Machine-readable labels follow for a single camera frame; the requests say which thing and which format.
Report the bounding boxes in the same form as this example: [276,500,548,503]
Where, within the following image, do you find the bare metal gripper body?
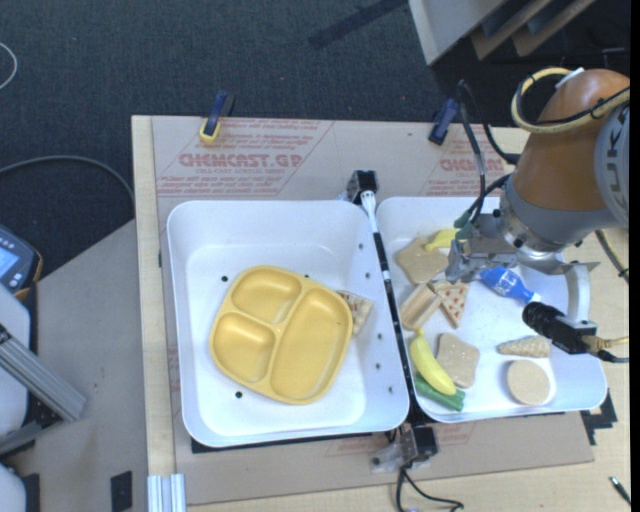
[448,212,569,274]

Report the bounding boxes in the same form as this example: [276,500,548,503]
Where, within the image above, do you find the toy pizza slice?
[431,279,471,330]
[335,289,375,337]

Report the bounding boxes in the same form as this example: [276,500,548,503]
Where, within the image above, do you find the small yellow banana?
[423,228,459,253]

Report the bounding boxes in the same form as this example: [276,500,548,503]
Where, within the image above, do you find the blue plastic bottle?
[479,265,543,305]

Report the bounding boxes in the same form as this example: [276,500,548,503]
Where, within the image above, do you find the tan toy bread slice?
[396,237,450,287]

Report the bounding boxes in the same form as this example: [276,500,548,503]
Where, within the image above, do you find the tan toy wafer block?
[398,282,443,332]

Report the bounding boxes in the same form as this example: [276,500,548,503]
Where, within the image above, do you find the white plastic tray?
[374,195,609,424]
[166,199,412,448]

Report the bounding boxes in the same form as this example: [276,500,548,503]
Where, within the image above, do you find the thin black and white rod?
[360,190,419,426]

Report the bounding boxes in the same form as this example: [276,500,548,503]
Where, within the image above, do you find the speckled toy toast slice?
[435,332,482,390]

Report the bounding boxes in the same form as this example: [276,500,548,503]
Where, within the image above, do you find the tan toy pie wedge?
[496,335,552,359]

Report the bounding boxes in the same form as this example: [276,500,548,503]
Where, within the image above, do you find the large yellow banana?
[409,329,458,397]

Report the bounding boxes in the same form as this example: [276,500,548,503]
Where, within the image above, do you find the round tan biscuit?
[505,359,553,407]

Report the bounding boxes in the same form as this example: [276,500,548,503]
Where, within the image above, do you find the green toy beans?
[413,371,467,413]

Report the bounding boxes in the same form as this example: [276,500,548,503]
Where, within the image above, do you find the yellow divided plate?
[208,264,355,406]

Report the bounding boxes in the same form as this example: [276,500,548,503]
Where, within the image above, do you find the brown cardboard board red print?
[149,115,597,506]

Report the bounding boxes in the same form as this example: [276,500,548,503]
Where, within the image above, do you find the black cylinder on white bracket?
[519,259,601,357]

